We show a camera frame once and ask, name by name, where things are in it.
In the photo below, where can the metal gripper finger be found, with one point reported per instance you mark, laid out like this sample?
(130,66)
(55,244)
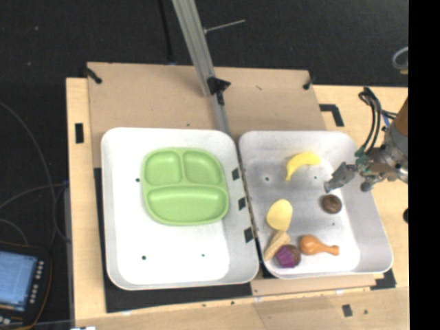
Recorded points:
(335,183)
(344,170)

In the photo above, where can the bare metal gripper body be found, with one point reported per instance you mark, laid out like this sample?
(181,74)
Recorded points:
(386,165)

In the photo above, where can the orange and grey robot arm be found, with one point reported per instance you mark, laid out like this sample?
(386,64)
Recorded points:
(402,122)

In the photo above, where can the yellow banana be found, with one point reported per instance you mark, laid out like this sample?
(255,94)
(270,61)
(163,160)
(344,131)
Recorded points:
(302,159)

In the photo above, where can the white plastic tray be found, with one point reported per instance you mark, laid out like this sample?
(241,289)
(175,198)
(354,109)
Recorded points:
(130,201)
(357,239)

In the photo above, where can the yellow oval chip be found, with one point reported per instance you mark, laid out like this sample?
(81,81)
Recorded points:
(279,215)

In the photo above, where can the orange chicken drumstick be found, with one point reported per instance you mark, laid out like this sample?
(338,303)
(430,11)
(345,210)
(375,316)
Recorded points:
(311,245)

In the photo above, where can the tan wafer biscuit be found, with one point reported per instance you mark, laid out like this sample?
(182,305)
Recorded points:
(276,244)

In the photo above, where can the purple cupcake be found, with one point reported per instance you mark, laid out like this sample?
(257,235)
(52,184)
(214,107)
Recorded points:
(288,257)

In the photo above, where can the green divided plate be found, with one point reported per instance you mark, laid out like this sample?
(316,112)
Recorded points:
(185,201)

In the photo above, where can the brown cardboard board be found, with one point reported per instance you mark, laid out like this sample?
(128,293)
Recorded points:
(151,98)

